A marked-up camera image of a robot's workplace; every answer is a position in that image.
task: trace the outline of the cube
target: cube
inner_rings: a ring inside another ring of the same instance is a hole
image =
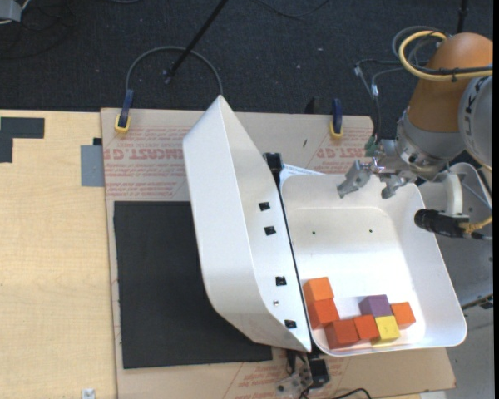
[[[393,315],[376,317],[375,323],[377,324],[377,329],[379,330],[379,339],[372,341],[372,344],[392,342],[401,337],[396,317]]]
[[[391,303],[390,308],[398,322],[399,329],[408,328],[416,322],[416,317],[409,302]]]
[[[362,315],[392,316],[392,308],[386,294],[378,294],[367,296],[359,304],[360,313]]]
[[[327,324],[325,337],[330,349],[352,346],[360,340],[353,319],[339,319]]]
[[[338,310],[334,304],[334,299],[326,298],[312,302],[307,307],[309,314],[310,327],[312,329],[321,328],[322,326],[340,319]]]
[[[353,322],[357,328],[358,338],[361,340],[372,341],[379,338],[379,330],[373,315],[356,316],[353,318]]]
[[[303,286],[303,293],[307,306],[318,300],[334,298],[333,289],[327,277],[309,279]]]

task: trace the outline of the black mat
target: black mat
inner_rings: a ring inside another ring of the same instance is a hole
[[[266,361],[210,305],[189,202],[115,202],[124,368]]]

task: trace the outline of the white plastic container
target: white plastic container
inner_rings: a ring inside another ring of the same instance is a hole
[[[253,341],[303,352],[314,341],[328,355],[351,356],[451,347],[466,337],[436,238],[413,222],[424,208],[417,186],[382,199],[383,184],[371,179],[340,199],[343,175],[302,174],[285,178],[279,195],[222,96],[185,137],[183,152],[205,290]],[[324,330],[310,328],[302,293],[308,279],[321,277],[341,318],[359,315],[364,297],[386,294],[390,303],[410,302],[416,322],[390,343],[330,349]]]

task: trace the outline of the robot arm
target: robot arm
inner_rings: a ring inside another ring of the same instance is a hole
[[[405,48],[425,36],[442,41],[425,68],[419,69],[408,62]],[[371,163],[356,161],[338,193],[343,198],[358,190],[370,175],[386,183],[384,199],[418,179],[442,182],[451,198],[445,214],[418,212],[417,225],[446,236],[471,234],[481,226],[470,225],[462,217],[458,178],[446,169],[467,150],[492,172],[493,43],[471,32],[446,37],[441,32],[423,31],[403,41],[398,55],[403,67],[419,81],[398,121],[396,138],[379,140]]]

